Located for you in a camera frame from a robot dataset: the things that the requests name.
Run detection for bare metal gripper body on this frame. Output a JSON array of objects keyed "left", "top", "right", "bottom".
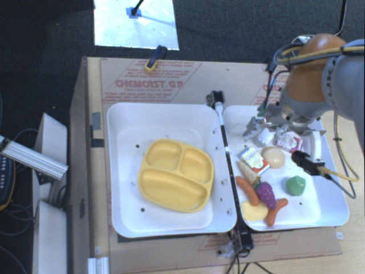
[{"left": 263, "top": 104, "right": 314, "bottom": 135}]

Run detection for beige bread roll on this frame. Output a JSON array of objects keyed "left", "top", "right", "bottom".
[{"left": 261, "top": 146, "right": 286, "bottom": 170}]

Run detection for red and white packet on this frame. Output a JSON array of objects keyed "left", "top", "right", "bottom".
[{"left": 274, "top": 132, "right": 304, "bottom": 154}]

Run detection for yellow and red carton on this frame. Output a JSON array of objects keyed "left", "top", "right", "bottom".
[{"left": 238, "top": 147, "right": 270, "bottom": 176}]

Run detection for thin black and white rod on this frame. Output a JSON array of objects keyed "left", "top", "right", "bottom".
[{"left": 216, "top": 103, "right": 249, "bottom": 241}]

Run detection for beige pizza slice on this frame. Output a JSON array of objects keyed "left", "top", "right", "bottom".
[{"left": 237, "top": 160, "right": 261, "bottom": 186}]

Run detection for orange sausage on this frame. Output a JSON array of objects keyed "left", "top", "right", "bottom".
[
  {"left": 235, "top": 176, "right": 261, "bottom": 207},
  {"left": 265, "top": 198, "right": 289, "bottom": 228}
]

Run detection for purple grapes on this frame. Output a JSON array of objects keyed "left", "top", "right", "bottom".
[{"left": 254, "top": 181, "right": 277, "bottom": 211}]

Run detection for green pepper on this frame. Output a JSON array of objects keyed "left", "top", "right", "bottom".
[{"left": 285, "top": 175, "right": 307, "bottom": 197}]

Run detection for yellow potato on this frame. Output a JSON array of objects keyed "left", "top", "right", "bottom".
[{"left": 240, "top": 200, "right": 269, "bottom": 222}]

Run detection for white plastic tray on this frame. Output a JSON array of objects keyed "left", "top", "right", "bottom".
[
  {"left": 222, "top": 104, "right": 350, "bottom": 232},
  {"left": 107, "top": 102, "right": 238, "bottom": 239}
]

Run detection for brown cardboard board red print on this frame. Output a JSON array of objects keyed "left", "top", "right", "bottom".
[{"left": 99, "top": 58, "right": 343, "bottom": 267}]

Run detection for yellow divided plate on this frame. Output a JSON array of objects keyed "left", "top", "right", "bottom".
[{"left": 137, "top": 138, "right": 215, "bottom": 214}]

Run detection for black cylinder on white bracket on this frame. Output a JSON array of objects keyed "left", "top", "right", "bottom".
[{"left": 290, "top": 130, "right": 327, "bottom": 177}]

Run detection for black block with thin wires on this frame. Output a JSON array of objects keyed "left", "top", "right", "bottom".
[
  {"left": 232, "top": 227, "right": 255, "bottom": 254},
  {"left": 206, "top": 90, "right": 226, "bottom": 106}
]

